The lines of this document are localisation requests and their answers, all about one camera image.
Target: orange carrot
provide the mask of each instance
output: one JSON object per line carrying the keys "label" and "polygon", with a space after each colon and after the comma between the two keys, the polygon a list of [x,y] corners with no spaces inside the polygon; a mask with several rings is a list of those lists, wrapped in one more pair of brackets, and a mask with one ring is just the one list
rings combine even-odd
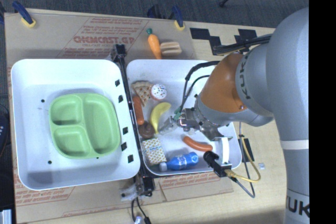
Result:
{"label": "orange carrot", "polygon": [[160,42],[158,37],[154,34],[150,34],[148,36],[148,43],[156,59],[162,59]]}

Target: blue clamp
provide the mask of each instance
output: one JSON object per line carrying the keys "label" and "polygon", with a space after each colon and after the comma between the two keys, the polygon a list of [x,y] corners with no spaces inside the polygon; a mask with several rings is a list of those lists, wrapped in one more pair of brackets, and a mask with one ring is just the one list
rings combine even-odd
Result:
{"label": "blue clamp", "polygon": [[159,5],[155,4],[147,11],[147,17],[148,18],[155,18],[155,19],[164,19],[164,16],[162,17],[159,9]]}
{"label": "blue clamp", "polygon": [[182,18],[182,12],[180,8],[176,5],[173,6],[172,13],[169,17],[172,18],[173,15],[175,15],[175,19],[176,19],[175,26],[177,27],[178,30],[182,31],[185,28],[184,23],[183,23],[183,18]]}
{"label": "blue clamp", "polygon": [[14,1],[12,6],[16,11],[18,11],[22,18],[21,21],[29,28],[32,28],[35,26],[36,21],[30,16],[26,8],[19,2],[19,1]]}

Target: yellow banana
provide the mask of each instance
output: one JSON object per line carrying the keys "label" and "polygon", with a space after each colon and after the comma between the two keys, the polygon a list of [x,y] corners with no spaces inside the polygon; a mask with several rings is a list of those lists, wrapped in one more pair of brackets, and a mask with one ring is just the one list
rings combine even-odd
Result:
{"label": "yellow banana", "polygon": [[166,112],[172,105],[167,103],[167,102],[163,102],[160,104],[157,104],[152,112],[151,112],[151,116],[149,118],[149,121],[151,123],[151,125],[154,127],[155,133],[158,134],[158,128],[159,128],[159,120],[161,115]]}

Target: yellow cable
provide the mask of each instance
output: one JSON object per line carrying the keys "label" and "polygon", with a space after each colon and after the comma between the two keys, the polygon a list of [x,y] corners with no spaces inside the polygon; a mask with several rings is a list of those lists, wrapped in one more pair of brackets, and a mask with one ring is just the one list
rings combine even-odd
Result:
{"label": "yellow cable", "polygon": [[257,167],[255,166],[255,164],[253,163],[250,154],[248,153],[247,147],[246,147],[246,145],[245,145],[244,138],[241,137],[240,139],[242,139],[242,142],[243,142],[243,148],[244,148],[244,151],[245,151],[245,153],[246,153],[246,155],[247,155],[248,160],[250,161],[250,163],[252,164],[254,170],[255,170],[255,171],[257,172],[257,174],[258,174],[258,179],[250,179],[250,178],[246,178],[246,177],[237,175],[234,171],[232,171],[232,170],[230,170],[230,169],[226,169],[226,170],[224,170],[224,172],[227,174],[227,176],[235,177],[235,178],[240,178],[240,179],[242,179],[242,180],[245,180],[245,181],[248,181],[248,182],[251,182],[251,183],[256,183],[256,182],[258,182],[258,181],[261,179],[261,175],[260,175],[260,173],[259,173]]}

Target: bottle label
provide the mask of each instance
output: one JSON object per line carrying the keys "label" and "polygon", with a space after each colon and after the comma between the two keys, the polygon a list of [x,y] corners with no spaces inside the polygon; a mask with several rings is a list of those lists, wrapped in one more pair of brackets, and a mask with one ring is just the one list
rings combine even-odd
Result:
{"label": "bottle label", "polygon": [[182,170],[187,167],[187,159],[183,155],[176,156],[177,164],[179,166],[179,170]]}
{"label": "bottle label", "polygon": [[191,161],[192,161],[193,163],[198,163],[198,156],[197,156],[197,155],[192,156],[192,157],[191,157]]}

